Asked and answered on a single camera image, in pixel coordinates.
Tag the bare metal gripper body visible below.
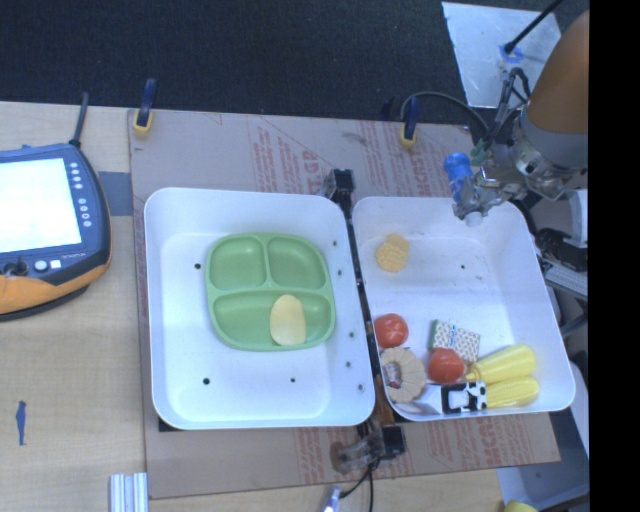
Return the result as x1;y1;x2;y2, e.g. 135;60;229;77
480;141;571;202

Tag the blue and white bottle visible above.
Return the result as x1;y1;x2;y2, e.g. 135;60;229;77
443;152;486;228

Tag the white plastic tray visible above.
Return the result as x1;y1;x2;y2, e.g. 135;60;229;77
351;195;577;423
143;187;377;432

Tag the short yellow corn piece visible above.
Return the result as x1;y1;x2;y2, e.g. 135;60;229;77
374;233;412;274

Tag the thin black rod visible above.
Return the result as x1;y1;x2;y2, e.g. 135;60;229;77
342;197;389;427

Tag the red tomato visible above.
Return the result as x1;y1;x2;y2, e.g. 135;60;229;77
373;313;410;350
426;347;467;385

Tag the yellow squeeze bottle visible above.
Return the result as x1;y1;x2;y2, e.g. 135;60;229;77
464;343;538;386

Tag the yellow corn cob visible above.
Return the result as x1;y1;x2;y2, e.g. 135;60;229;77
483;377;541;409

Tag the black and white cow-print carton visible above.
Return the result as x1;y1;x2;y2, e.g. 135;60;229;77
405;380;489;417

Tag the yellow oval potato slice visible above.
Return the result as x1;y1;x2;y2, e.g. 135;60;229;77
269;293;308;347

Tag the green divided plate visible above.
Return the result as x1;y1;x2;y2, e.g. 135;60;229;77
204;232;336;352

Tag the brown cardboard board red print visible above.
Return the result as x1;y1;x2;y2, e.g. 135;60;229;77
127;108;562;500

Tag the black cylinder on white bracket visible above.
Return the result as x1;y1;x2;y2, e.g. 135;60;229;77
535;188;590;274

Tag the black block with thin wires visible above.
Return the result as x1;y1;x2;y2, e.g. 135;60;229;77
330;168;357;202
379;424;408;459

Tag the beige ring biscuit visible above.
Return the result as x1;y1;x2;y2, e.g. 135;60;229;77
379;346;428;404

